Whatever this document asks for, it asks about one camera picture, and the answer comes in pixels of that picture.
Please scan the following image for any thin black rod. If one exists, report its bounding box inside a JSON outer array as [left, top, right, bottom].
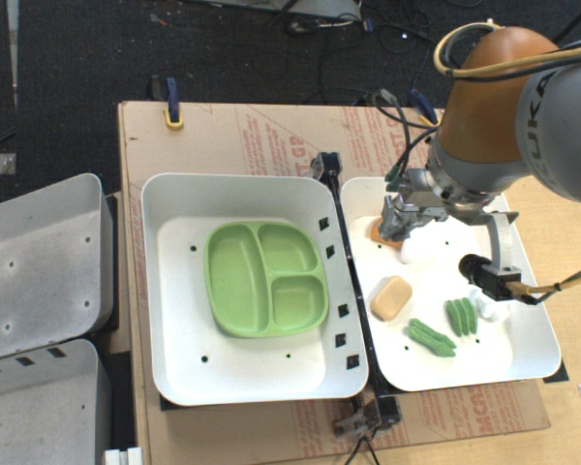
[[324, 170, 386, 399]]

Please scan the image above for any white plastic tray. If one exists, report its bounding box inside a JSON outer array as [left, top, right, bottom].
[[140, 171, 371, 408], [340, 175, 563, 393]]

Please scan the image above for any black block with thin wires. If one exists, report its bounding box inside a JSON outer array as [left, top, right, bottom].
[[332, 394, 402, 439], [310, 151, 345, 183]]

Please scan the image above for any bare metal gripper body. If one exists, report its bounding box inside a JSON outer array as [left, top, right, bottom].
[[390, 167, 496, 226]]

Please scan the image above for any beige toy bread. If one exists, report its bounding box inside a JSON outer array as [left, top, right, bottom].
[[369, 275, 413, 323]]

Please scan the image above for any white crumpled lump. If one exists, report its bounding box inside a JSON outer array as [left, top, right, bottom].
[[469, 288, 511, 324]]

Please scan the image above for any black cylinder on white bracket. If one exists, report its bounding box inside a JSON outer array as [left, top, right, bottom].
[[458, 210, 524, 303]]

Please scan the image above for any green pea pod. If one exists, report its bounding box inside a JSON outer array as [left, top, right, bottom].
[[406, 318, 458, 358], [444, 296, 479, 337]]

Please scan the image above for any brown cardboard board red print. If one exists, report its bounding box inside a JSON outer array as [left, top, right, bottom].
[[117, 100, 552, 465]]

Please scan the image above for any orange toy food piece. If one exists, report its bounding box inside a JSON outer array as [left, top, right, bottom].
[[368, 217, 406, 251]]

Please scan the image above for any green divided plate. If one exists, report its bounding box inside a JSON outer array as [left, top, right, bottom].
[[203, 220, 330, 339]]

